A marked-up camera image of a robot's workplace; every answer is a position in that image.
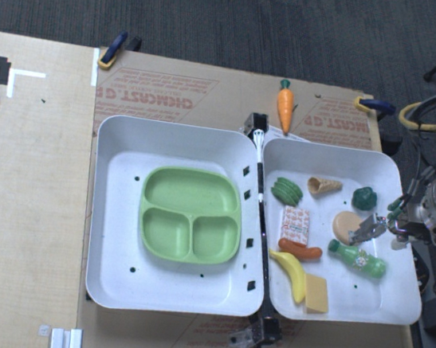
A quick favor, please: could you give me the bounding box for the orange carrot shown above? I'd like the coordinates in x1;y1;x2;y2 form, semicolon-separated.
272;78;300;137

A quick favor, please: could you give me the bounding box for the thin black and white rod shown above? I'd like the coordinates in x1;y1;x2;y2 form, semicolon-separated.
227;128;301;323

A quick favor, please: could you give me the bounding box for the round beige biscuit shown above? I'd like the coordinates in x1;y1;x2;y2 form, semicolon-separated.
329;209;367;247

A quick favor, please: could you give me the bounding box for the yellow cheese wedge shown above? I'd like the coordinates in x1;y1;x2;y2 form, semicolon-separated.
298;272;335;317

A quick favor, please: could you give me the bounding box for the green divided plate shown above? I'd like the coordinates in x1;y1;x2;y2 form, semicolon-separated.
132;162;250;271

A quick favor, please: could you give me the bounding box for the green plastic bottle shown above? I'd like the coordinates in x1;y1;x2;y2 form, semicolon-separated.
324;238;391;281

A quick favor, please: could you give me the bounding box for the white plastic tray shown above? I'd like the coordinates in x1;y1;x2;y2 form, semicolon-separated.
241;135;436;338
73;111;287;330

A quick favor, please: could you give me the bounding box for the brown cardboard board red print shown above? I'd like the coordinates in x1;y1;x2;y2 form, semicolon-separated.
57;47;436;348

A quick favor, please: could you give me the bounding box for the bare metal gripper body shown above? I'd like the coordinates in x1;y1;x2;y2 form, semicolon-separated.
383;190;436;256

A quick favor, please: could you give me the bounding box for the yellow banana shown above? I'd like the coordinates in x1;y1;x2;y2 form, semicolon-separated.
261;248;312;305

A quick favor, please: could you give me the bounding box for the green broccoli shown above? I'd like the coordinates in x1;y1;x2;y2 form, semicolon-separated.
350;184;380;213

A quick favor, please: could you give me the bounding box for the orange sausage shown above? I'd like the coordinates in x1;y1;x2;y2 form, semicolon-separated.
276;237;325;264

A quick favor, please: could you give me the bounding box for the green sliced cucumber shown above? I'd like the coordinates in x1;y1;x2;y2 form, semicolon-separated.
269;175;306;208

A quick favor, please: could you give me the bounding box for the white and red carton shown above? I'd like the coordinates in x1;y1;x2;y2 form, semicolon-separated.
278;204;314;248

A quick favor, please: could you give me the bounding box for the tan ice cream cone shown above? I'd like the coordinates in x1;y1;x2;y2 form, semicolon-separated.
305;175;344;200

